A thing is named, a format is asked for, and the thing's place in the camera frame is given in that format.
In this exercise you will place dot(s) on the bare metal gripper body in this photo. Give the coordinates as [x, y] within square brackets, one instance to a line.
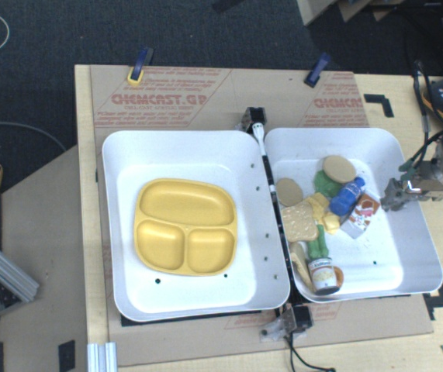
[428, 190]

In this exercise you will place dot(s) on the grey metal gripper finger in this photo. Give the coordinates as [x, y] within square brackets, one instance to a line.
[392, 204]
[397, 187]

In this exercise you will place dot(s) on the white and orange carton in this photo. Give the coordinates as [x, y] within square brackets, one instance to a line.
[360, 217]

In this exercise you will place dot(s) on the blue bottle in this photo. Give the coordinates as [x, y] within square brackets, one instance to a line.
[346, 198]

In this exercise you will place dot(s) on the white plastic tray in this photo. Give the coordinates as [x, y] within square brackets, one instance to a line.
[190, 300]
[403, 254]

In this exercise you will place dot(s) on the tan round biscuit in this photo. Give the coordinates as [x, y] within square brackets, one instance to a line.
[339, 169]
[289, 192]

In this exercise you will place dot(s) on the yellow corn cob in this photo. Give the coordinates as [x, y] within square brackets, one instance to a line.
[327, 221]

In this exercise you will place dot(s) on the green broccoli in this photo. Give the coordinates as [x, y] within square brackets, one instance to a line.
[325, 186]

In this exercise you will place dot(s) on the green vegetable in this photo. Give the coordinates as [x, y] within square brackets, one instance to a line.
[318, 246]

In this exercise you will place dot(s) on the orange round toy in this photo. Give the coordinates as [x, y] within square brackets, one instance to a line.
[339, 276]

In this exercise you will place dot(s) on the tan bread slice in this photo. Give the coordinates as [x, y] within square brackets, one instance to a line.
[298, 223]

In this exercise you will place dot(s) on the white and yellow can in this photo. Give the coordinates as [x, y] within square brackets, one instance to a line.
[324, 277]

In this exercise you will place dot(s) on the pale yellow banana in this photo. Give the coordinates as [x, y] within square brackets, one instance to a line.
[300, 264]

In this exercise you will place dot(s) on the thin black and white rod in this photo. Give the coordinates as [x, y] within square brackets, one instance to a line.
[264, 157]

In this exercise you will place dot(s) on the yellow divided plate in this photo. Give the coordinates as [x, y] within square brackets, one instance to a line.
[184, 204]

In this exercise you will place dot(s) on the brown cardboard board, red print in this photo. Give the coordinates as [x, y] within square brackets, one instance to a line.
[190, 341]

